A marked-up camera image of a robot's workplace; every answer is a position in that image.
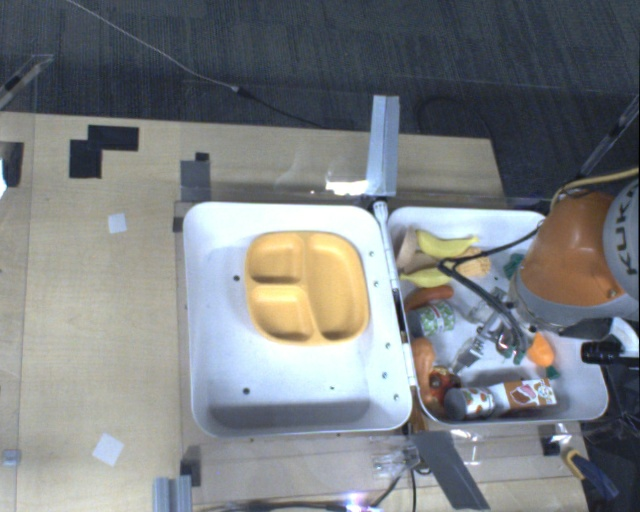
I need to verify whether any yellow banana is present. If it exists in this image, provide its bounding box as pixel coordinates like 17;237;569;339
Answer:
415;228;481;258
398;266;454;289

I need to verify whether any black cylinder on white bracket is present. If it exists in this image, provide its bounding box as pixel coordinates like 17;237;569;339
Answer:
579;317;640;366

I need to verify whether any red apple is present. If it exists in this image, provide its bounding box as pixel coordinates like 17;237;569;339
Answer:
427;365;462;409

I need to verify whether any orange divided plate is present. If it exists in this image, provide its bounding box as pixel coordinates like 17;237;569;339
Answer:
243;230;372;347

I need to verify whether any yellow corn cob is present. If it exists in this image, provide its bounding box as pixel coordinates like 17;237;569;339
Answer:
452;246;494;279

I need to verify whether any orange carrot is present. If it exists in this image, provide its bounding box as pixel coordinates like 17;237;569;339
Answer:
526;331;562;380

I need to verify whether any grey can with fruit print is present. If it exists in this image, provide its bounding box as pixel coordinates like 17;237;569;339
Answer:
443;385;497;422

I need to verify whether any orange sausage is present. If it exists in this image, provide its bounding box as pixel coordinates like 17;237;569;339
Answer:
404;284;456;313

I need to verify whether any thin black and white rod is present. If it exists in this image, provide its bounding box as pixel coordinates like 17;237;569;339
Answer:
372;199;421;401

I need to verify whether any white plastic tray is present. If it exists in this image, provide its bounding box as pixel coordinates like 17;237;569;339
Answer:
181;201;414;440
387;206;611;427

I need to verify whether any tan bread piece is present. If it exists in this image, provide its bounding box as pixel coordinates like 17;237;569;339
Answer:
396;227;441;274

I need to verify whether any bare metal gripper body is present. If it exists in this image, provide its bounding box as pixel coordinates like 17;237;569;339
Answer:
483;298;534;360

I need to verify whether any green and white can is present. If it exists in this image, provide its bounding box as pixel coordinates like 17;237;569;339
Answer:
409;299;458;339

